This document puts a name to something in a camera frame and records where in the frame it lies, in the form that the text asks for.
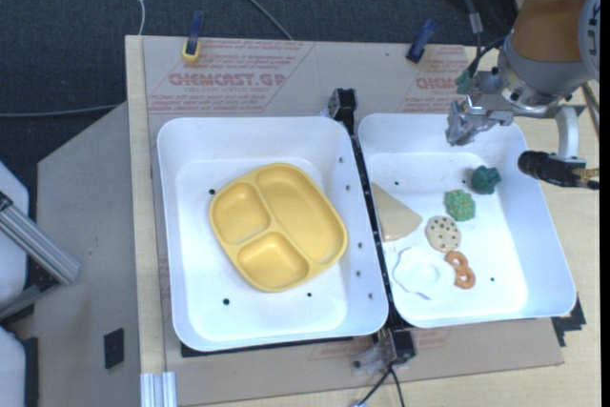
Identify white plastic tray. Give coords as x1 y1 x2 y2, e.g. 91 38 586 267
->
156 115 390 354
356 112 579 330

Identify beige biscuit with dark dots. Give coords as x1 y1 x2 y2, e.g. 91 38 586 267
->
424 214 463 254

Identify yellow divided plate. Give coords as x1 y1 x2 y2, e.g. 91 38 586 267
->
207 162 350 294

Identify green grapes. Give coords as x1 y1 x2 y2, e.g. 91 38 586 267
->
443 189 478 223

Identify black cylinder on white bracket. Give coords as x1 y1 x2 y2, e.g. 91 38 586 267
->
517 106 589 188

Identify brown cardboard board red print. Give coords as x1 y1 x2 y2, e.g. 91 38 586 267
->
141 36 567 407

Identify orange pretzel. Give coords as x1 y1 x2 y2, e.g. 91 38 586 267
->
444 250 478 290

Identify white fried egg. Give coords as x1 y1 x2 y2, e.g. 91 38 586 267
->
392 246 442 301

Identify dark green broccoli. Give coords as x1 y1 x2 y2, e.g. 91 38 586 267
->
471 164 503 195

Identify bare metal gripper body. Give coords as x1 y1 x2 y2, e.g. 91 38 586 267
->
463 69 572 127

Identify black block with thin wires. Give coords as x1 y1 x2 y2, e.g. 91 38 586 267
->
375 328 418 369
327 87 358 135

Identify beige pizza slice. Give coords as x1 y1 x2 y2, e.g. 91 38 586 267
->
370 181 424 244

